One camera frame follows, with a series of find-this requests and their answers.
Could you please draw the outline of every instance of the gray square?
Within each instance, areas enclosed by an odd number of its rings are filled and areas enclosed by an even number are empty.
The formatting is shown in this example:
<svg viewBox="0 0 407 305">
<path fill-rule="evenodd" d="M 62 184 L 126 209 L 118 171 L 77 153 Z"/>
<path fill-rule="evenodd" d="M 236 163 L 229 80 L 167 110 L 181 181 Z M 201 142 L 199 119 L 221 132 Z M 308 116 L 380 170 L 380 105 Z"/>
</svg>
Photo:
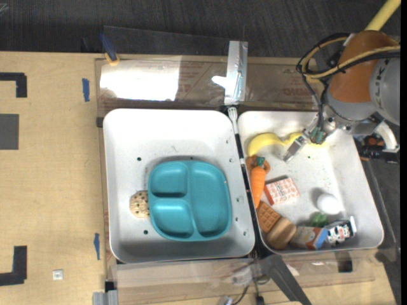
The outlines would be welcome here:
<svg viewBox="0 0 407 305">
<path fill-rule="evenodd" d="M 18 149 L 18 114 L 0 114 L 0 150 Z"/>
</svg>

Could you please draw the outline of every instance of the light wood surface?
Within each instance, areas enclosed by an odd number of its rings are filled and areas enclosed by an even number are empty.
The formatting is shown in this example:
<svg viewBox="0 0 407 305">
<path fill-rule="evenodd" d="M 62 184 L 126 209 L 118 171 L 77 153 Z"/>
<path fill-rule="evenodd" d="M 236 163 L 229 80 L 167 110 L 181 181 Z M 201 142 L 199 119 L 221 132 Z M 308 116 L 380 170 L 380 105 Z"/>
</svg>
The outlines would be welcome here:
<svg viewBox="0 0 407 305">
<path fill-rule="evenodd" d="M 24 72 L 28 98 L 0 81 L 0 113 L 20 115 L 17 151 L 0 151 L 0 273 L 11 271 L 13 247 L 27 245 L 27 279 L 0 287 L 0 304 L 91 304 L 104 289 L 104 213 L 99 134 L 95 125 L 95 59 L 99 54 L 0 52 L 1 72 Z M 85 102 L 82 78 L 90 82 Z M 93 239 L 100 238 L 100 260 Z M 52 271 L 64 270 L 63 280 Z M 384 267 L 373 281 L 310 287 L 313 304 L 394 304 Z M 282 292 L 263 295 L 286 302 Z M 219 298 L 166 304 L 217 304 Z M 241 304 L 254 304 L 248 295 Z"/>
</svg>

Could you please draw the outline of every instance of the yellow banana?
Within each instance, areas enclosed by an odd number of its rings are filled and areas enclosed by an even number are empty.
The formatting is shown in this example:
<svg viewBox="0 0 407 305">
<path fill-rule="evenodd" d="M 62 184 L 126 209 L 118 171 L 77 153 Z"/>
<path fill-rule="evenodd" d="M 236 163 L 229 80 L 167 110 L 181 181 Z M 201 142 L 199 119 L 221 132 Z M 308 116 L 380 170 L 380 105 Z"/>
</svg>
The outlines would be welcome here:
<svg viewBox="0 0 407 305">
<path fill-rule="evenodd" d="M 286 146 L 288 144 L 292 144 L 295 139 L 297 139 L 300 135 L 302 135 L 301 132 L 294 132 L 290 134 L 289 138 L 287 140 L 281 140 L 276 134 L 274 133 L 262 133 L 257 136 L 255 136 L 250 142 L 249 146 L 247 148 L 247 153 L 249 157 L 254 156 L 255 154 L 258 153 L 258 151 L 266 146 L 270 145 L 282 145 Z"/>
</svg>

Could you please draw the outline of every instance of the dark background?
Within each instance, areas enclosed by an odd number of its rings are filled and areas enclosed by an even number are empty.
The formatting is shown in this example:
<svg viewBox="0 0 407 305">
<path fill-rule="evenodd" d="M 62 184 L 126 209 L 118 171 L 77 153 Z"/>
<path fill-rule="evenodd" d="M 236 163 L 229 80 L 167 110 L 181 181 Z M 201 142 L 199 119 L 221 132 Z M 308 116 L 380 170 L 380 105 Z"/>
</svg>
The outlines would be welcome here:
<svg viewBox="0 0 407 305">
<path fill-rule="evenodd" d="M 299 58 L 327 35 L 363 30 L 384 2 L 386 0 L 0 0 L 0 4 L 9 6 L 0 15 L 0 50 L 101 51 L 99 33 L 104 31 L 104 26 L 110 26 L 245 40 L 249 42 L 249 56 Z M 382 31 L 401 37 L 400 8 Z M 119 32 L 113 29 L 111 34 L 114 33 Z M 141 39 L 132 41 L 131 49 L 140 53 L 152 52 L 158 47 L 147 46 L 146 40 Z M 208 46 L 207 51 L 213 54 Z M 399 139 L 399 127 L 393 129 Z M 401 303 L 400 166 L 377 160 L 364 163 L 364 168 L 386 229 L 381 247 L 383 254 L 379 257 L 386 265 L 396 300 Z M 396 260 L 385 256 L 389 250 L 390 253 L 395 251 Z"/>
</svg>

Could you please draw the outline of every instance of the yellow pole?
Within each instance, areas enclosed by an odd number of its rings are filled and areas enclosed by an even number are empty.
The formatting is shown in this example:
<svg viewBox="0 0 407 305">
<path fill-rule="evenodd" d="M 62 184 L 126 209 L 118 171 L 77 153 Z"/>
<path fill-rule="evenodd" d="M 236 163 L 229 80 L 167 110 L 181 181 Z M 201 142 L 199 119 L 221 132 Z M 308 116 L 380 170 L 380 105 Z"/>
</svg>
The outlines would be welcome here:
<svg viewBox="0 0 407 305">
<path fill-rule="evenodd" d="M 387 0 L 376 16 L 370 21 L 365 30 L 367 31 L 371 29 L 374 31 L 379 31 L 386 21 L 388 21 L 393 13 L 397 10 L 400 4 L 401 0 Z"/>
</svg>

